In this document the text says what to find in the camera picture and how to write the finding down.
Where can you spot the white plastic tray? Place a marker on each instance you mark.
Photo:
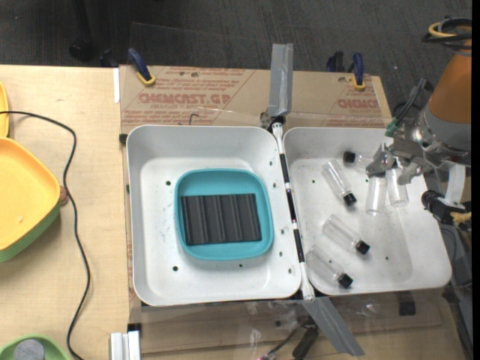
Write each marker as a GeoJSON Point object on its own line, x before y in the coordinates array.
{"type": "Point", "coordinates": [157, 268]}
{"type": "Point", "coordinates": [405, 253]}

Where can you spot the blue plate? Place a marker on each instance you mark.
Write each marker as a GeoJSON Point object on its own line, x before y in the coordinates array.
{"type": "Point", "coordinates": [225, 180]}

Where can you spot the green divided plate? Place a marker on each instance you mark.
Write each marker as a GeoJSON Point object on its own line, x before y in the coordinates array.
{"type": "Point", "coordinates": [33, 244]}
{"type": "Point", "coordinates": [56, 349]}

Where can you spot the yellow divided plate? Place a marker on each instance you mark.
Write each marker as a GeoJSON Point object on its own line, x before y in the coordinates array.
{"type": "Point", "coordinates": [22, 189]}

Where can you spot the thin black and white rod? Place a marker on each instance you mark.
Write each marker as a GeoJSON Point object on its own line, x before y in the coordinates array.
{"type": "Point", "coordinates": [287, 180]}

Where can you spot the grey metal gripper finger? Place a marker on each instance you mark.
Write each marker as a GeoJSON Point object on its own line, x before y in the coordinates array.
{"type": "Point", "coordinates": [409, 171]}
{"type": "Point", "coordinates": [380, 163]}

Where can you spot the black ribbed rectangular insert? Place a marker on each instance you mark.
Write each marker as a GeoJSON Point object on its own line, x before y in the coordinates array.
{"type": "Point", "coordinates": [221, 219]}

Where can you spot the small brown round object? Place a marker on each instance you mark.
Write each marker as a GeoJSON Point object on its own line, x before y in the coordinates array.
{"type": "Point", "coordinates": [64, 197]}

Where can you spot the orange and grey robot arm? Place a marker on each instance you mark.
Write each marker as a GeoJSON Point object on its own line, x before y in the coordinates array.
{"type": "Point", "coordinates": [452, 88]}

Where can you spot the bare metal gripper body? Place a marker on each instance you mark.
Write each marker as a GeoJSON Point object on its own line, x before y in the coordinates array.
{"type": "Point", "coordinates": [408, 144]}

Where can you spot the clear plastic bottle black cap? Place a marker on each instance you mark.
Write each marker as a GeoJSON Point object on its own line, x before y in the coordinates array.
{"type": "Point", "coordinates": [343, 233]}
{"type": "Point", "coordinates": [354, 159]}
{"type": "Point", "coordinates": [336, 180]}
{"type": "Point", "coordinates": [324, 264]}

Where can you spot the brown cardboard board red print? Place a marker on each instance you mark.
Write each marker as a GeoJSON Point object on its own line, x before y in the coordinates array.
{"type": "Point", "coordinates": [240, 88]}

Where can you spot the black office chair base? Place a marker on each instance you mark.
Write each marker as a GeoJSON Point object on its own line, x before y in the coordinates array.
{"type": "Point", "coordinates": [82, 21]}

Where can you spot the black cylinder on white bracket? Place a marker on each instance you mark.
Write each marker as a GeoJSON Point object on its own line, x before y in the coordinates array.
{"type": "Point", "coordinates": [437, 203]}

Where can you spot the grey metal can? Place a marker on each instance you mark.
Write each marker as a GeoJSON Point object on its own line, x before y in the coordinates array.
{"type": "Point", "coordinates": [29, 350]}

